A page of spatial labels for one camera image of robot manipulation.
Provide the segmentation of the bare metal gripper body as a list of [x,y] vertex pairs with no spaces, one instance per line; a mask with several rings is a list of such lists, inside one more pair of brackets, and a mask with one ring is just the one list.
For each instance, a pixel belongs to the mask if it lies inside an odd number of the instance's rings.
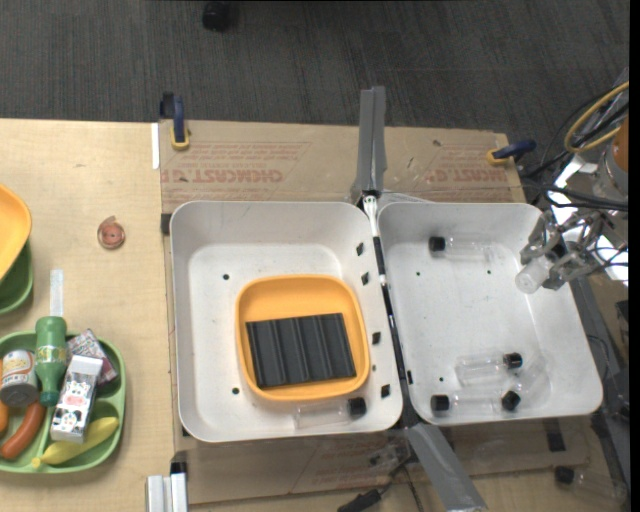
[[615,232],[615,218],[608,210],[560,203],[562,244],[588,258],[588,270],[628,268],[628,242]]

